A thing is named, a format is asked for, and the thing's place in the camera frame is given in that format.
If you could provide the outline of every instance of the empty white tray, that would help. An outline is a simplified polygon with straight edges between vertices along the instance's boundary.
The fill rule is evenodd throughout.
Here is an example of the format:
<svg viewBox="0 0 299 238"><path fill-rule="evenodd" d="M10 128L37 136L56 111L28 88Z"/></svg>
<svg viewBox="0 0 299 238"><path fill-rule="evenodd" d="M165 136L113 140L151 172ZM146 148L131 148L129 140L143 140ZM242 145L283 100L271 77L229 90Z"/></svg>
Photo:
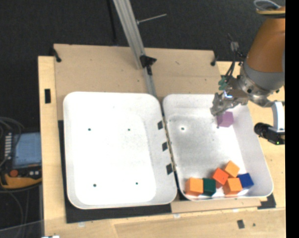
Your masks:
<svg viewBox="0 0 299 238"><path fill-rule="evenodd" d="M272 193L273 182L265 157L254 132L247 106L229 109L234 123L218 127L212 116L214 95L172 94L163 100L166 127L171 142L179 188L189 200L210 199L209 196L187 196L185 182L190 177L211 178L217 167L222 168L232 160L239 173L249 173L254 182L250 189L238 197L265 197ZM226 198L223 189L217 189L213 199Z"/></svg>
<svg viewBox="0 0 299 238"><path fill-rule="evenodd" d="M161 106L149 94L63 102L67 194L81 209L168 204L177 194Z"/></svg>

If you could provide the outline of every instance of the dark green block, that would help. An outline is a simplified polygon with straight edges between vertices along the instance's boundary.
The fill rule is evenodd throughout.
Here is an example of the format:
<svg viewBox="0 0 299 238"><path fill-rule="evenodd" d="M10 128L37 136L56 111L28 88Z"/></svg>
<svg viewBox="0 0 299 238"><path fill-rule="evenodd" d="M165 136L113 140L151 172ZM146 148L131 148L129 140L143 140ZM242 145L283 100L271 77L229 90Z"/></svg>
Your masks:
<svg viewBox="0 0 299 238"><path fill-rule="evenodd" d="M203 194L205 196L212 196L216 192L215 180L210 178L203 178Z"/></svg>

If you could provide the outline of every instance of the cube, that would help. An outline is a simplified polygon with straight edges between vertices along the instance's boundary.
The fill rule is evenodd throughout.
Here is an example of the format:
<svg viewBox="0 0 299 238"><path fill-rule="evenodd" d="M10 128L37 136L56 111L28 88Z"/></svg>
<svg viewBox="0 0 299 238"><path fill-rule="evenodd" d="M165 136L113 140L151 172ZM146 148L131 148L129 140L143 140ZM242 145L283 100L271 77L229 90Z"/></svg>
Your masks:
<svg viewBox="0 0 299 238"><path fill-rule="evenodd" d="M242 184L239 178L228 178L227 182L223 186L223 192L227 196L236 195L242 189Z"/></svg>
<svg viewBox="0 0 299 238"><path fill-rule="evenodd" d="M224 171L229 174L229 177L237 177L239 174L239 166L237 166L233 161L229 161L224 168Z"/></svg>
<svg viewBox="0 0 299 238"><path fill-rule="evenodd" d="M233 122L233 113L226 111L224 114L217 116L218 126L220 127L230 127Z"/></svg>
<svg viewBox="0 0 299 238"><path fill-rule="evenodd" d="M213 173L212 178L216 181L216 187L220 188L226 183L229 174L224 170L217 168Z"/></svg>
<svg viewBox="0 0 299 238"><path fill-rule="evenodd" d="M190 196L199 196L203 193L203 179L190 177L185 182L185 193Z"/></svg>
<svg viewBox="0 0 299 238"><path fill-rule="evenodd" d="M216 192L216 181L210 178L203 178L203 195L212 196Z"/></svg>
<svg viewBox="0 0 299 238"><path fill-rule="evenodd" d="M239 180L240 180L240 182L242 184L242 188L243 189L251 188L254 185L253 180L250 177L249 173L240 174L240 175L238 175L238 178L239 178Z"/></svg>

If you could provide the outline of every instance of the orange block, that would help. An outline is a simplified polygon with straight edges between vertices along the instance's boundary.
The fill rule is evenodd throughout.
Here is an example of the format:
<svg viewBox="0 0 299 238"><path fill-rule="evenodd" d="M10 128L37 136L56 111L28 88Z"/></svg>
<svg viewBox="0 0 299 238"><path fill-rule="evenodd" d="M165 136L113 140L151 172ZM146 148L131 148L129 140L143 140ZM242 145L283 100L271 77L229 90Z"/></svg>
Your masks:
<svg viewBox="0 0 299 238"><path fill-rule="evenodd" d="M216 187L220 188L226 183L229 178L229 174L222 169L217 168L213 173L212 178L216 181Z"/></svg>
<svg viewBox="0 0 299 238"><path fill-rule="evenodd" d="M224 168L224 171L229 174L229 177L237 177L239 174L239 167L233 162L229 161Z"/></svg>
<svg viewBox="0 0 299 238"><path fill-rule="evenodd" d="M242 189L242 184L239 178L228 178L227 182L223 186L223 192L225 195L236 195Z"/></svg>
<svg viewBox="0 0 299 238"><path fill-rule="evenodd" d="M189 178L185 182L185 193L190 196L198 196L203 193L203 180L199 178Z"/></svg>

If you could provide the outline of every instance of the robotic arm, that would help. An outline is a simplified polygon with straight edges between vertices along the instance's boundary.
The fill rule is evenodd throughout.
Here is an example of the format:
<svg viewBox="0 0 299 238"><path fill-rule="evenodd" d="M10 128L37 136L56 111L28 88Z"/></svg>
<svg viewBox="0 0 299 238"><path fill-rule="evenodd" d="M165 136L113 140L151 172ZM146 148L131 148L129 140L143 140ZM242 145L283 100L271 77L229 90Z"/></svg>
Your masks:
<svg viewBox="0 0 299 238"><path fill-rule="evenodd" d="M219 90L223 92L215 94L211 114L221 115L238 104L246 105L249 100L263 108L272 108L274 125L258 123L254 131L274 144L284 144L284 102L270 101L267 97L285 86L286 7L270 0L255 0L254 5L257 13L267 19L244 58L240 75L236 78L232 76L234 59L226 75L219 81ZM242 57L238 43L230 39L230 44L235 58L237 55Z"/></svg>

